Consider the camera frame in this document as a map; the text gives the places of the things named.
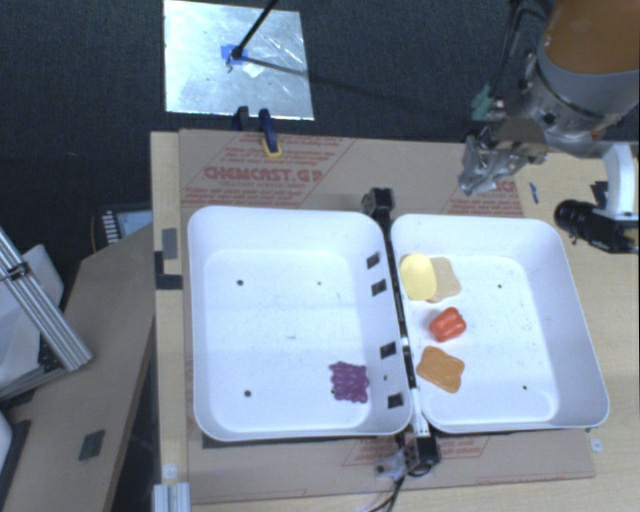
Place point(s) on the brown cardboard board red print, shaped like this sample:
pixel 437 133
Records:
pixel 300 170

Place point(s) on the beige bread slice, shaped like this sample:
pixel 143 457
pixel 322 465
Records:
pixel 447 282

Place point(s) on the orange toast slice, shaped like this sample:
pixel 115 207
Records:
pixel 440 370

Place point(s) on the white plastic tray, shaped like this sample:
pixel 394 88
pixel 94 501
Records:
pixel 505 350
pixel 280 325

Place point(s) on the yellow oval toy food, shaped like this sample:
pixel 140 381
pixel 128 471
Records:
pixel 417 277

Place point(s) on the black cylinder on white bracket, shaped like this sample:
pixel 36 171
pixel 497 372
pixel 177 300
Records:
pixel 607 227

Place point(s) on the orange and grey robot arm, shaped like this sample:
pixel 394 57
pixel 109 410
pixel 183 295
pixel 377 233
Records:
pixel 585 35

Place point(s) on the purple grapes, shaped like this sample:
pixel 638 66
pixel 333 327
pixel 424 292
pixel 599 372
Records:
pixel 350 382

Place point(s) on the thin black and white rod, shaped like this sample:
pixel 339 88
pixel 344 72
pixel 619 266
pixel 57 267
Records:
pixel 400 310

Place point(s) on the orange bell pepper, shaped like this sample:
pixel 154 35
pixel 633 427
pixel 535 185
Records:
pixel 447 325

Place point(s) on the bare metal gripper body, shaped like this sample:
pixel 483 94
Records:
pixel 555 125

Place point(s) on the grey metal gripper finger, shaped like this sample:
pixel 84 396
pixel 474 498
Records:
pixel 500 165
pixel 472 165

